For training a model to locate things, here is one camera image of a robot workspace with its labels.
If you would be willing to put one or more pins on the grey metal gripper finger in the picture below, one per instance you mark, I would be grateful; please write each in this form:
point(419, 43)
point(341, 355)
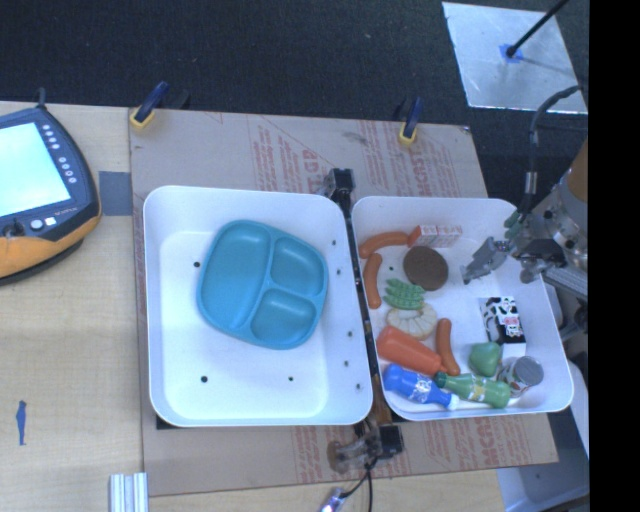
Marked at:
point(534, 271)
point(484, 260)

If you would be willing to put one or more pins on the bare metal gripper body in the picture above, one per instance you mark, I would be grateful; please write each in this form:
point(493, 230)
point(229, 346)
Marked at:
point(560, 235)

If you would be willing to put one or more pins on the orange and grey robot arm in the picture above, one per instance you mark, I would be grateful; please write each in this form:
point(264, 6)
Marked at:
point(580, 175)

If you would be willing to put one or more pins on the white plastic tray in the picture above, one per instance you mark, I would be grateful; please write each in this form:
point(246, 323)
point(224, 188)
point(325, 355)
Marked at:
point(465, 310)
point(180, 320)

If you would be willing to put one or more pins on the small red and white carton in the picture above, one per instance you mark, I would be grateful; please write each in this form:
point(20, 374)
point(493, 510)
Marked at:
point(435, 236)

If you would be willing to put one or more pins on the cow print carton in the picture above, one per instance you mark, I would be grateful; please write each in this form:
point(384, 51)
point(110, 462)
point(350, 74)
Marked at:
point(505, 320)

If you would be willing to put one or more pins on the brown round biscuit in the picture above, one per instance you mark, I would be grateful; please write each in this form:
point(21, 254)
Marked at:
point(426, 267)

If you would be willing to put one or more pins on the green pea pods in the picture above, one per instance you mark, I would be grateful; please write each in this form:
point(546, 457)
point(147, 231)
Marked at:
point(404, 295)

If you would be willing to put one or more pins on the orange toy sausage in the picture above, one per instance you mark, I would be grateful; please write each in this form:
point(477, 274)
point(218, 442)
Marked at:
point(382, 241)
point(446, 345)
point(373, 280)

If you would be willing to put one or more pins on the pale yellow corn slice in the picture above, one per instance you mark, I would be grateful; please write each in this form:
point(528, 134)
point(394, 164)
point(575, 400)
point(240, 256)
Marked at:
point(412, 322)

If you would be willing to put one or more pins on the green toy pear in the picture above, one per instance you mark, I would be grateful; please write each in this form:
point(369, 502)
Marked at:
point(484, 359)

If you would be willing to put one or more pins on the small silver-topped can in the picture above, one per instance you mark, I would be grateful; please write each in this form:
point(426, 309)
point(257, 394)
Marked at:
point(525, 374)

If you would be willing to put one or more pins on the orange toy bottle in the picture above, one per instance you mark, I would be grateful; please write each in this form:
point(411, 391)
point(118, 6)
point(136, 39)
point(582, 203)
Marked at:
point(405, 350)

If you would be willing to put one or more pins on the thin black and white rod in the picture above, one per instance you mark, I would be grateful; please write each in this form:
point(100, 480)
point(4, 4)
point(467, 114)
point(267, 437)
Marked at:
point(361, 295)

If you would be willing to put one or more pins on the green toy bottle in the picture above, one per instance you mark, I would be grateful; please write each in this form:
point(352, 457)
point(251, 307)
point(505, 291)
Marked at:
point(480, 390)

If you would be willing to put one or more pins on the blue toy bottle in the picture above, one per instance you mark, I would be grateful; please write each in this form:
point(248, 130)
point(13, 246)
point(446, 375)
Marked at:
point(415, 387)

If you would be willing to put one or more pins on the blue divided plate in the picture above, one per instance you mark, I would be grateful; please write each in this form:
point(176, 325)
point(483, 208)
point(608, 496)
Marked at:
point(240, 285)

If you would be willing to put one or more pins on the brown cardboard board red print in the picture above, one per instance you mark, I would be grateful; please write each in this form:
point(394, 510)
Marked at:
point(225, 145)

